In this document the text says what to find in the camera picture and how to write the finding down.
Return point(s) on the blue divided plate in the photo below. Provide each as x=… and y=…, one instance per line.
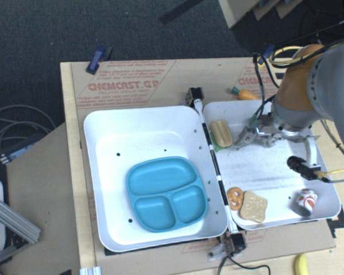
x=166, y=192

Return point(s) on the beige toy bread slice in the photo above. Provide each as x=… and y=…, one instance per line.
x=253, y=206

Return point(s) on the tan toy bread roll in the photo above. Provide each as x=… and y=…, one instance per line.
x=221, y=133

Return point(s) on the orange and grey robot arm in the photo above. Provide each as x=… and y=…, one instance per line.
x=299, y=90

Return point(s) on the orange toy carrot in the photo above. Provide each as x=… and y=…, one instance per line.
x=246, y=95

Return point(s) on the yellow banana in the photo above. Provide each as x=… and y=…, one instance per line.
x=301, y=266

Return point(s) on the brown cardboard board red print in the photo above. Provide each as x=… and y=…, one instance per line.
x=146, y=80

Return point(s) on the thin black and white rod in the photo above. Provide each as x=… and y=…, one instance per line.
x=213, y=157

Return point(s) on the brown toy pretzel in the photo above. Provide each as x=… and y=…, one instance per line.
x=235, y=198

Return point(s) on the white and orange can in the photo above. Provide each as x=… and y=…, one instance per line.
x=306, y=200

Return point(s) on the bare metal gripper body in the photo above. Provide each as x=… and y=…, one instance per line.
x=289, y=133

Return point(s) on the black cylinder on white bracket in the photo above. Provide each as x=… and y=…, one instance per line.
x=301, y=165

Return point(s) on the white plastic tray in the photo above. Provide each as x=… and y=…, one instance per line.
x=265, y=169
x=148, y=126

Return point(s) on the green toy lettuce leaf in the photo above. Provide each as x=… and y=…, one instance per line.
x=217, y=147

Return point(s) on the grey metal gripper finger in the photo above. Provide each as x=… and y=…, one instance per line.
x=269, y=141
x=246, y=135

